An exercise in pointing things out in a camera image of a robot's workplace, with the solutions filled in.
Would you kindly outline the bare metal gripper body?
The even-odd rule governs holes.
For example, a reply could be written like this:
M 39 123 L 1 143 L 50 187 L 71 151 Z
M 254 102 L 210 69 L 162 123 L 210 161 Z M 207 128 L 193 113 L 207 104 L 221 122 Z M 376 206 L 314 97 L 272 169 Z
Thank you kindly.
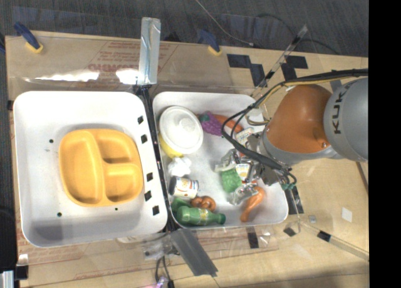
M 264 148 L 261 135 L 248 136 L 246 147 L 248 150 L 252 150 L 259 155 L 268 157 L 269 159 L 273 159 L 272 156 Z M 265 185 L 271 186 L 274 183 L 281 182 L 282 173 L 278 170 L 274 170 L 267 165 L 257 163 L 256 168 L 254 169 L 254 176 L 259 177 Z

